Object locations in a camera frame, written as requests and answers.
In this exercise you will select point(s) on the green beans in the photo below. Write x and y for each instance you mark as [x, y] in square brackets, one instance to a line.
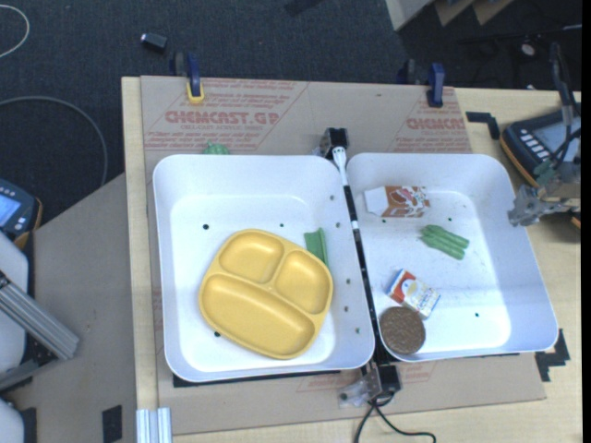
[445, 242]

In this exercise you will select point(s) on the green broccoli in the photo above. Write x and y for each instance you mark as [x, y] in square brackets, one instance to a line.
[216, 148]

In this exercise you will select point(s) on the brown round biscuit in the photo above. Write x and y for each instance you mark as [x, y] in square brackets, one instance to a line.
[402, 331]

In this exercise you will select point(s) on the thin black and white rod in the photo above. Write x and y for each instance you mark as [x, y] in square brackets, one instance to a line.
[354, 215]

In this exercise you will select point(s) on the yellow divided plate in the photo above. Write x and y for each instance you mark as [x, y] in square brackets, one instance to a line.
[258, 307]

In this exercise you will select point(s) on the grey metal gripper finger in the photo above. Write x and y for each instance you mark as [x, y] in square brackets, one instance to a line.
[521, 215]
[527, 194]

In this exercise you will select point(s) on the white plastic tray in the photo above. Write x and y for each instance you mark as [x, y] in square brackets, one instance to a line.
[489, 275]
[184, 266]

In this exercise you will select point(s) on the green celery stick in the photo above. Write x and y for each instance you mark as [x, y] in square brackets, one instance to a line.
[317, 243]

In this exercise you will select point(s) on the brown cardboard board red print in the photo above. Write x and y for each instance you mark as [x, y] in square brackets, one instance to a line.
[369, 109]

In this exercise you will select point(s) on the small orange and white carton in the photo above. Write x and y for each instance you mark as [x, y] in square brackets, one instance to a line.
[413, 292]

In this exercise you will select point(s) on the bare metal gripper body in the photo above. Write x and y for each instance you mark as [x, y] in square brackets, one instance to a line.
[559, 199]

